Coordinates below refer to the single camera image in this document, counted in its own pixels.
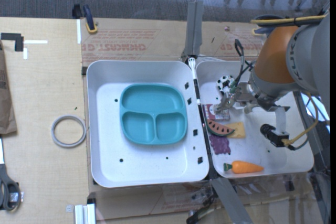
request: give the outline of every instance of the purple toy grapes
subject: purple toy grapes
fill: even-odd
[[[216,155],[231,153],[231,149],[229,147],[229,139],[227,139],[226,136],[210,134],[209,139],[210,145],[214,149]]]

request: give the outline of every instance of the scissors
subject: scissors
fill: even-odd
[[[21,191],[19,185],[14,182],[6,171],[4,161],[4,148],[0,136],[0,208],[12,211],[20,205]]]

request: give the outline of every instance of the cardboard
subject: cardboard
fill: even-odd
[[[186,22],[142,19],[95,18],[97,33],[90,34],[86,20],[80,21],[82,64],[97,60],[179,60],[186,40]],[[246,60],[259,55],[265,36],[254,36],[256,26],[246,23],[202,22],[199,58],[239,60],[239,39]]]
[[[8,134],[17,130],[10,94],[5,54],[0,40],[0,134]]]

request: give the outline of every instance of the metal bracket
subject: metal bracket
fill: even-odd
[[[74,210],[74,224],[96,224],[96,205],[76,205]]]
[[[230,219],[235,224],[253,224],[244,205],[240,201],[229,179],[222,177],[211,180],[220,201],[224,205]]]
[[[0,39],[2,39],[2,40],[14,40],[15,41],[15,51],[23,51],[24,37],[22,37],[21,34],[1,33]]]
[[[203,1],[189,2],[187,31],[182,57],[199,55],[202,44]]]

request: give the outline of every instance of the toy watermelon slice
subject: toy watermelon slice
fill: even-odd
[[[226,136],[232,134],[235,131],[235,129],[209,119],[206,119],[206,126],[211,133],[219,136]]]

